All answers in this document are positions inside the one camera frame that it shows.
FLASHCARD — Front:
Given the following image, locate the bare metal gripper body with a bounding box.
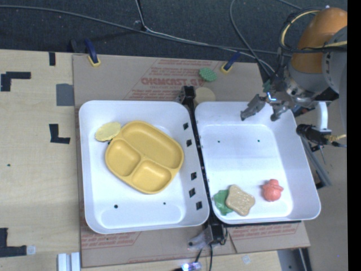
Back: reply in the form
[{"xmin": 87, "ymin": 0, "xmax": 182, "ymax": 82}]
[{"xmin": 264, "ymin": 79, "xmax": 314, "ymax": 110}]

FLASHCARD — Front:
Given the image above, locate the tan toy bread slice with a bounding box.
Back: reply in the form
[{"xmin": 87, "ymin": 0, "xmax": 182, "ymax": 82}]
[{"xmin": 224, "ymin": 184, "xmax": 256, "ymax": 217}]

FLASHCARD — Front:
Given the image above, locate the green toy lettuce leaf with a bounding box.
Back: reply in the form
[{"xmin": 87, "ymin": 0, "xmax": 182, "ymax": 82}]
[{"xmin": 212, "ymin": 189, "xmax": 234, "ymax": 216}]

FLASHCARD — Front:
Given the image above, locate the yellow wavy biscuit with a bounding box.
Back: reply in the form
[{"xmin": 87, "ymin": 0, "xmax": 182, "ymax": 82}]
[{"xmin": 94, "ymin": 121, "xmax": 122, "ymax": 142}]

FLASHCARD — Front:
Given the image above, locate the beige round disc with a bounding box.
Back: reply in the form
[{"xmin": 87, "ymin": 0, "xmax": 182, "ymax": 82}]
[{"xmin": 194, "ymin": 87, "xmax": 217, "ymax": 103}]

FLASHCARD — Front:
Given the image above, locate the orange toy food lump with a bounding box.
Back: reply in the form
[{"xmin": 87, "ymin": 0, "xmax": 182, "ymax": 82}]
[{"xmin": 260, "ymin": 178, "xmax": 284, "ymax": 203}]

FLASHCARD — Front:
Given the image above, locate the brown cardboard board red print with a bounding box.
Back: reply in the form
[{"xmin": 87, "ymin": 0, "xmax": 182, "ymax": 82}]
[{"xmin": 72, "ymin": 54, "xmax": 311, "ymax": 268}]

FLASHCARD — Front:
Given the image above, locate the yellow divided plate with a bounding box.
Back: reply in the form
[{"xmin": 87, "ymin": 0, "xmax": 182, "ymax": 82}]
[{"xmin": 104, "ymin": 120, "xmax": 185, "ymax": 195}]

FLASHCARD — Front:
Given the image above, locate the black cylinder on white bracket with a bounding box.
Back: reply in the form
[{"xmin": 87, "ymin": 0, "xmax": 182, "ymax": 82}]
[{"xmin": 296, "ymin": 101, "xmax": 332, "ymax": 147}]

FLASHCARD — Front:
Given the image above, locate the white plastic tray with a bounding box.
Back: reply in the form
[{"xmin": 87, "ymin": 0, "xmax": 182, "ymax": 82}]
[
  {"xmin": 78, "ymin": 99, "xmax": 210, "ymax": 235},
  {"xmin": 194, "ymin": 100, "xmax": 322, "ymax": 225}
]

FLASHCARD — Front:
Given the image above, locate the black block with thin wires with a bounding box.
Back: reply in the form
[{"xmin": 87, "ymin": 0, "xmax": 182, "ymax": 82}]
[
  {"xmin": 207, "ymin": 223, "xmax": 228, "ymax": 246},
  {"xmin": 179, "ymin": 85, "xmax": 197, "ymax": 106}
]

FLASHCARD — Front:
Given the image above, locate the green waffle biscuit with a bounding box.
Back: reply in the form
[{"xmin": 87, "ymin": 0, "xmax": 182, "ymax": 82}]
[{"xmin": 198, "ymin": 67, "xmax": 218, "ymax": 82}]

